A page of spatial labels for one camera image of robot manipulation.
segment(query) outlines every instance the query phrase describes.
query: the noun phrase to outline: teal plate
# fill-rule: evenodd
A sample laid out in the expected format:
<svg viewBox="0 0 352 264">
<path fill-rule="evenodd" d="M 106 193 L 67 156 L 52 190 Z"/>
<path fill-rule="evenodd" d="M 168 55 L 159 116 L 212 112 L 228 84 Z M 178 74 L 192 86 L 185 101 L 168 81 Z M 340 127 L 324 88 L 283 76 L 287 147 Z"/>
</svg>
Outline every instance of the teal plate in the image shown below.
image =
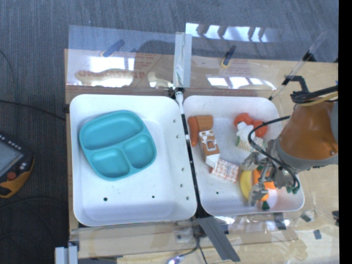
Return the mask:
<svg viewBox="0 0 352 264">
<path fill-rule="evenodd" d="M 131 176 L 156 158 L 147 126 L 131 111 L 116 111 L 87 122 L 79 141 L 90 166 L 105 180 Z"/>
</svg>

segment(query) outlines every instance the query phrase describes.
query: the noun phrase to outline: small box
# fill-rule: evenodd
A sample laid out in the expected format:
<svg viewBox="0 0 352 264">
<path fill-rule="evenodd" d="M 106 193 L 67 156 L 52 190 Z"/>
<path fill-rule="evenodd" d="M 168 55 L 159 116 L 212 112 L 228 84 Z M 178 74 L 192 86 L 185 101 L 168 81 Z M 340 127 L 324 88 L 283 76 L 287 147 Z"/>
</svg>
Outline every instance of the small box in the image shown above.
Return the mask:
<svg viewBox="0 0 352 264">
<path fill-rule="evenodd" d="M 210 174 L 215 175 L 223 180 L 236 183 L 239 166 L 234 163 L 219 159 L 215 168 L 210 169 Z"/>
<path fill-rule="evenodd" d="M 205 163 L 210 167 L 215 168 L 216 163 L 220 158 L 220 150 L 216 143 L 213 130 L 199 132 L 199 144 L 201 146 Z"/>
</svg>

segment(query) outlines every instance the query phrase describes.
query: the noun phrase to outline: green object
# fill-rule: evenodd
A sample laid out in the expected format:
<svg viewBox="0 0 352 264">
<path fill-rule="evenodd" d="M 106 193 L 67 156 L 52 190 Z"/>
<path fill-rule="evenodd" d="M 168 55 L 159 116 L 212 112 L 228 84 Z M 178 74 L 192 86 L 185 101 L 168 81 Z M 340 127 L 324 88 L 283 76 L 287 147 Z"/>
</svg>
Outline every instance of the green object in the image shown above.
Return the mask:
<svg viewBox="0 0 352 264">
<path fill-rule="evenodd" d="M 269 210 L 270 209 L 270 206 L 269 206 L 267 201 L 263 201 L 262 209 L 263 210 Z"/>
<path fill-rule="evenodd" d="M 297 194 L 298 190 L 299 190 L 299 187 L 296 187 L 292 190 L 292 193 L 295 195 L 295 194 Z"/>
</svg>

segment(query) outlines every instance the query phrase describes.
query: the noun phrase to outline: white tray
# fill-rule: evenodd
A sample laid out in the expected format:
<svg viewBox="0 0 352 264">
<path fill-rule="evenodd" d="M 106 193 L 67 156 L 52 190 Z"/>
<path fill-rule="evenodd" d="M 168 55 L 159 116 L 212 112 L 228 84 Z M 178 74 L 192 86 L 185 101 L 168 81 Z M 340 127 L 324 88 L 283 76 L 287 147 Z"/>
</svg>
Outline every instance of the white tray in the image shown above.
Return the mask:
<svg viewBox="0 0 352 264">
<path fill-rule="evenodd" d="M 79 144 L 88 121 L 122 109 L 136 113 L 154 139 L 152 165 L 117 181 L 100 178 Z M 80 95 L 70 104 L 73 209 L 86 226 L 177 221 L 192 217 L 197 202 L 177 103 L 161 96 Z"/>
<path fill-rule="evenodd" d="M 190 116 L 212 115 L 214 117 L 213 131 L 220 149 L 220 158 L 241 164 L 249 152 L 237 148 L 236 132 L 233 122 L 240 113 L 248 112 L 255 119 L 264 122 L 279 118 L 275 105 L 265 98 L 259 97 L 226 97 L 226 96 L 190 96 L 184 101 L 186 118 Z M 264 140 L 275 139 L 282 131 L 282 123 L 268 126 Z M 199 144 L 192 148 L 194 166 L 200 201 L 203 208 L 214 216 L 233 217 L 236 215 L 261 213 L 261 205 L 249 206 L 244 199 L 239 179 L 230 183 L 209 173 L 210 167 L 205 164 Z M 304 204 L 304 194 L 288 194 L 286 188 L 269 190 L 269 212 L 296 211 Z"/>
</svg>

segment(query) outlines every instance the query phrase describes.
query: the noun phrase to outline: cable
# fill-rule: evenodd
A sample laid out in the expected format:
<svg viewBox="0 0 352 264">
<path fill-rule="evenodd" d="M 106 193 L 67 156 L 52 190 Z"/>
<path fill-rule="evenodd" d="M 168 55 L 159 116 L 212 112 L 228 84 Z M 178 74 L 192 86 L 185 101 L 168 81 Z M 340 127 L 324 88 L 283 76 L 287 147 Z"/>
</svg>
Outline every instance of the cable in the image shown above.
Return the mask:
<svg viewBox="0 0 352 264">
<path fill-rule="evenodd" d="M 313 105 L 316 105 L 318 103 L 322 103 L 322 102 L 326 102 L 327 100 L 330 100 L 331 98 L 333 97 L 336 97 L 338 96 L 338 92 L 334 92 L 324 98 L 320 98 L 319 100 L 316 100 L 316 101 L 312 101 L 312 102 L 306 102 L 306 103 L 297 103 L 297 105 L 300 105 L 300 106 L 313 106 Z"/>
<path fill-rule="evenodd" d="M 200 250 L 200 253 L 202 253 L 202 257 L 203 257 L 204 263 L 205 263 L 205 264 L 208 264 L 207 260 L 205 259 L 205 255 L 204 255 L 204 253 L 203 253 L 203 249 L 202 249 L 201 246 L 199 246 L 199 250 Z"/>
<path fill-rule="evenodd" d="M 26 202 L 29 202 L 29 201 L 50 201 L 50 202 L 53 202 L 53 203 L 56 203 L 56 204 L 59 204 L 59 205 L 63 206 L 66 210 L 68 209 L 67 205 L 65 203 L 60 202 L 60 201 L 58 201 L 56 199 L 49 198 L 49 197 L 32 197 L 32 198 L 23 199 L 23 200 L 21 200 L 19 197 L 16 197 L 16 198 L 18 199 L 18 201 L 12 202 L 12 203 L 7 203 L 5 205 L 0 206 L 0 211 L 3 212 L 3 210 L 6 209 L 6 208 L 13 207 L 15 205 L 26 203 Z M 30 208 L 32 211 L 34 211 L 37 214 L 37 216 L 45 223 L 46 227 L 49 229 L 52 237 L 54 238 L 54 234 L 53 234 L 49 224 L 46 222 L 46 220 L 39 213 L 37 213 L 30 205 L 26 204 L 26 206 L 28 208 Z M 5 233 L 5 234 L 0 235 L 0 239 L 4 239 L 4 238 L 11 237 L 11 236 L 14 236 L 14 235 L 25 237 L 25 238 L 29 239 L 35 245 L 37 252 L 40 251 L 36 241 L 31 236 L 26 235 L 26 234 L 15 233 L 15 232 Z M 25 256 L 27 256 L 29 258 L 36 259 L 36 260 L 52 260 L 53 259 L 53 257 L 36 257 L 36 256 L 34 256 L 32 254 L 29 254 L 28 252 L 23 250 L 19 245 L 17 245 L 12 239 L 9 239 L 9 240 L 12 243 L 13 246 L 15 246 L 22 254 L 24 254 Z"/>
<path fill-rule="evenodd" d="M 338 89 L 339 89 L 339 85 L 335 85 L 315 92 L 305 92 L 305 91 L 293 92 L 293 94 L 291 94 L 291 99 L 294 103 L 305 103 L 310 99 L 314 99 L 322 95 L 330 94 L 333 92 L 338 92 Z"/>
<path fill-rule="evenodd" d="M 172 258 L 172 259 L 170 259 L 170 260 L 168 261 L 168 264 L 180 263 L 180 262 L 184 259 L 184 257 L 185 257 L 186 255 L 192 254 L 192 253 L 195 252 L 197 249 L 200 250 L 200 252 L 201 252 L 201 254 L 202 254 L 202 257 L 203 257 L 203 260 L 204 260 L 204 263 L 205 263 L 205 264 L 208 264 L 208 262 L 207 262 L 207 260 L 206 260 L 206 258 L 205 258 L 205 255 L 204 255 L 204 253 L 203 253 L 202 247 L 200 246 L 200 238 L 196 238 L 196 246 L 195 246 L 192 250 L 190 250 L 190 251 L 188 251 L 188 252 L 186 252 L 186 253 L 184 253 L 184 254 L 180 254 L 180 255 L 175 256 L 174 258 Z"/>
<path fill-rule="evenodd" d="M 46 111 L 46 110 L 44 110 L 44 109 L 37 108 L 37 107 L 35 107 L 35 106 L 30 106 L 29 104 L 16 103 L 16 102 L 10 102 L 10 101 L 5 101 L 5 100 L 0 100 L 0 102 L 2 102 L 2 103 L 9 103 L 9 104 L 12 104 L 12 105 L 23 106 L 23 107 L 27 107 L 27 108 L 33 108 L 33 109 L 36 109 L 37 111 L 40 111 L 40 112 L 49 114 L 49 115 L 51 115 L 51 116 L 53 116 L 53 117 L 56 117 L 56 118 L 58 118 L 58 119 L 60 119 L 60 120 L 62 120 L 62 121 L 66 121 L 65 118 L 63 118 L 63 117 L 61 117 L 61 116 L 59 116 L 59 115 L 57 115 L 57 114 L 55 114 L 55 113 L 48 112 L 48 111 Z"/>
<path fill-rule="evenodd" d="M 12 82 L 16 85 L 16 88 L 18 88 L 18 83 L 16 82 L 15 80 L 15 73 L 14 73 L 14 70 L 13 70 L 13 67 L 11 65 L 11 62 L 9 61 L 8 57 L 5 55 L 5 53 L 0 49 L 0 54 L 5 58 L 6 62 L 8 63 L 9 67 L 10 67 L 10 70 L 11 70 L 11 75 L 12 75 Z M 57 114 L 54 114 L 54 113 L 51 113 L 51 112 L 48 112 L 44 109 L 41 109 L 41 108 L 37 108 L 35 106 L 31 106 L 29 104 L 24 104 L 24 103 L 16 103 L 16 102 L 10 102 L 10 101 L 5 101 L 5 100 L 0 100 L 0 102 L 3 102 L 3 103 L 9 103 L 9 104 L 12 104 L 12 105 L 17 105 L 17 106 L 23 106 L 23 107 L 27 107 L 27 108 L 33 108 L 33 109 L 36 109 L 37 111 L 40 111 L 40 112 L 43 112 L 43 113 L 46 113 L 46 114 L 49 114 L 51 116 L 54 116 L 60 120 L 63 120 L 63 121 L 66 121 L 65 118 L 63 117 L 60 117 L 59 115 Z"/>
<path fill-rule="evenodd" d="M 8 57 L 5 55 L 5 53 L 0 49 L 0 53 L 1 55 L 5 58 L 6 62 L 8 63 L 10 70 L 11 70 L 11 74 L 12 74 L 12 82 L 17 86 L 17 82 L 15 81 L 15 74 L 13 72 L 13 67 L 8 59 Z"/>
<path fill-rule="evenodd" d="M 275 161 L 278 165 L 280 165 L 282 168 L 284 168 L 293 178 L 294 184 L 293 187 L 296 188 L 295 191 L 297 191 L 300 188 L 300 182 L 298 180 L 298 178 L 295 175 L 296 169 L 292 168 L 291 166 L 285 164 L 282 161 L 279 161 L 278 159 L 272 157 L 269 153 L 267 153 L 266 151 L 264 151 L 262 148 L 260 148 L 251 138 L 251 135 L 253 134 L 253 132 L 255 132 L 257 129 L 262 128 L 265 125 L 269 125 L 272 123 L 276 123 L 276 122 L 280 122 L 286 119 L 289 119 L 290 116 L 286 116 L 286 117 L 281 117 L 281 118 L 277 118 L 268 122 L 263 122 L 261 125 L 257 126 L 256 128 L 253 128 L 252 131 L 249 132 L 248 134 L 248 142 L 250 143 L 250 145 L 255 148 L 258 152 L 262 153 L 263 155 L 267 156 L 268 158 L 270 158 L 271 160 Z"/>
</svg>

